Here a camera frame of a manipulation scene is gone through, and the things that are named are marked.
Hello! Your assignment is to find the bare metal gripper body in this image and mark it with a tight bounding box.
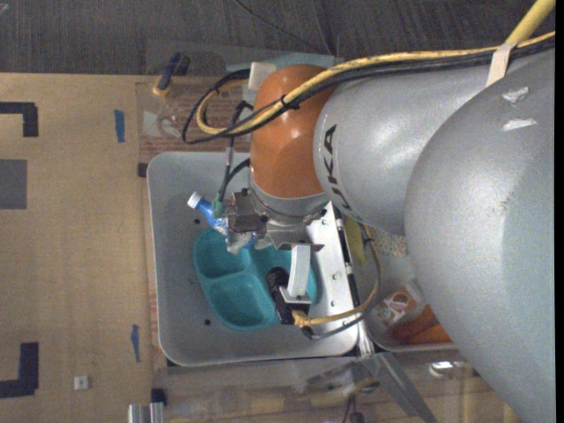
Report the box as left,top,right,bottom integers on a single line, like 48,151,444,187
227,189,326,251

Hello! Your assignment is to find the teal divided plate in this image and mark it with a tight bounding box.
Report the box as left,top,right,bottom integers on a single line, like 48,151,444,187
191,226,319,331

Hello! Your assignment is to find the pale patterned packet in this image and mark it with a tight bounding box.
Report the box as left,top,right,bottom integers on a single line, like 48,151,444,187
373,230,410,260

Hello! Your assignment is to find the black cylinder on white bracket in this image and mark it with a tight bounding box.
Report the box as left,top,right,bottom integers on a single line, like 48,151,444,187
265,243,326,326

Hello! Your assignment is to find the orange carrot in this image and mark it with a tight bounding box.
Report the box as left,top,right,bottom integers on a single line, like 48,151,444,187
390,305,454,345

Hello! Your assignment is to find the blue bottle with white cap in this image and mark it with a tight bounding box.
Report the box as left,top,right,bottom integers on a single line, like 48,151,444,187
186,190,231,235

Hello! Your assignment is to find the orange and white printed carton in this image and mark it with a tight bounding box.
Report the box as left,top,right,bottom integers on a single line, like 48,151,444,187
374,283,427,330

